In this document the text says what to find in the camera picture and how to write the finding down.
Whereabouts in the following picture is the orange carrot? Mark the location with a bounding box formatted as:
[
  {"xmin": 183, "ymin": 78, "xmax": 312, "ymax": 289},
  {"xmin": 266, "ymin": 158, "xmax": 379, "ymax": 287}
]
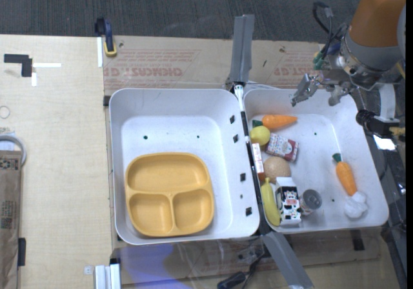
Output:
[
  {"xmin": 332, "ymin": 152, "xmax": 359, "ymax": 197},
  {"xmin": 252, "ymin": 114, "xmax": 299, "ymax": 130}
]

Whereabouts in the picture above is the yellow banana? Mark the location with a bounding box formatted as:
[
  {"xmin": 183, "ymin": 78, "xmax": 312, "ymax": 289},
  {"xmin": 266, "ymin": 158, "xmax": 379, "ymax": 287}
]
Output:
[{"xmin": 260, "ymin": 177, "xmax": 282, "ymax": 228}]

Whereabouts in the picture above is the white lumpy toy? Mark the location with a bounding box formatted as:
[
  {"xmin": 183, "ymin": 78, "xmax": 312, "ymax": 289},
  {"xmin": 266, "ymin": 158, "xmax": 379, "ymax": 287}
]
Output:
[{"xmin": 343, "ymin": 191, "xmax": 369, "ymax": 219}]

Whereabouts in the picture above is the white plastic tray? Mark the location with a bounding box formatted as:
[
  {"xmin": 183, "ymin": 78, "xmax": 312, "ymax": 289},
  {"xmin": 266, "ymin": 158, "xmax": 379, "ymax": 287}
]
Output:
[
  {"xmin": 242, "ymin": 88, "xmax": 390, "ymax": 235},
  {"xmin": 108, "ymin": 88, "xmax": 261, "ymax": 246}
]

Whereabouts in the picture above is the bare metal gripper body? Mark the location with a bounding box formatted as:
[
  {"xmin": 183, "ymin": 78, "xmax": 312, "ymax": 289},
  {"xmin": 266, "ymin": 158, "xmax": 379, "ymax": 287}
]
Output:
[{"xmin": 319, "ymin": 50, "xmax": 383, "ymax": 90}]

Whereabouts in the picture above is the brown paper bag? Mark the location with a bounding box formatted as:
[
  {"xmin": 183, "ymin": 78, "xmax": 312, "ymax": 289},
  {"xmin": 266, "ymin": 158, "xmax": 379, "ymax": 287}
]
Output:
[{"xmin": 0, "ymin": 150, "xmax": 24, "ymax": 289}]

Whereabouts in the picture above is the tan bread roll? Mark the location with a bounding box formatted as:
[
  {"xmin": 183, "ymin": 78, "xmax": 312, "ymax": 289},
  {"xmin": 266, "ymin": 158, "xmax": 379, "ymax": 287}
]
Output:
[{"xmin": 262, "ymin": 155, "xmax": 292, "ymax": 184}]

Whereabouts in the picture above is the brown cardboard board red print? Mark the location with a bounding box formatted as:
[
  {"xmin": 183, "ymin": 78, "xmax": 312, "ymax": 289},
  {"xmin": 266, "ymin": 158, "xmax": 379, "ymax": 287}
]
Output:
[{"xmin": 102, "ymin": 35, "xmax": 382, "ymax": 285}]

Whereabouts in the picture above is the white cow print carton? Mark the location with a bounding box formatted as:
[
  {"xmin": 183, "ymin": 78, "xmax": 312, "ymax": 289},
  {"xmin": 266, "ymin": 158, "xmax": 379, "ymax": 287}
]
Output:
[{"xmin": 274, "ymin": 176, "xmax": 303, "ymax": 227}]

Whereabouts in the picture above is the white tape roll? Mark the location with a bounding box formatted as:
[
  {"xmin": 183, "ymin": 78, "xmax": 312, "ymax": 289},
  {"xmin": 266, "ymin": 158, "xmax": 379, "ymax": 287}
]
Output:
[{"xmin": 0, "ymin": 134, "xmax": 28, "ymax": 166}]

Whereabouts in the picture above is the black cylinder on white bracket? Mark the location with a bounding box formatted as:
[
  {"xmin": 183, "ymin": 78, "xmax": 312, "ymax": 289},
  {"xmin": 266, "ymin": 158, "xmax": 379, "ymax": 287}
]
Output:
[{"xmin": 355, "ymin": 83, "xmax": 401, "ymax": 137}]

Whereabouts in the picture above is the red and white packet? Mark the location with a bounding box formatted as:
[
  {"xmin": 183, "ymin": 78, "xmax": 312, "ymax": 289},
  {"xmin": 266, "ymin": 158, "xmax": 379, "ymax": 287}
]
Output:
[{"xmin": 265, "ymin": 132, "xmax": 299, "ymax": 163}]

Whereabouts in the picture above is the yellow lemon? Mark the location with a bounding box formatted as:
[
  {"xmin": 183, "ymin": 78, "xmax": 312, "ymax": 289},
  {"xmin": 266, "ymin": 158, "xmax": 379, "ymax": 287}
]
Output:
[{"xmin": 249, "ymin": 125, "xmax": 272, "ymax": 147}]

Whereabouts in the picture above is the yellow divided plate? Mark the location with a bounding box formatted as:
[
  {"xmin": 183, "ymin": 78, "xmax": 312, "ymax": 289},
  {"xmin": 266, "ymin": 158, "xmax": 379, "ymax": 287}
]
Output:
[{"xmin": 124, "ymin": 152, "xmax": 216, "ymax": 238}]

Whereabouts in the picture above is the small silver can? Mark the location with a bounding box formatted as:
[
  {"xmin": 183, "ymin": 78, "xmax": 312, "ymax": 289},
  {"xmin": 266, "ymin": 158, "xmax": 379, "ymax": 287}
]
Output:
[{"xmin": 299, "ymin": 188, "xmax": 323, "ymax": 217}]

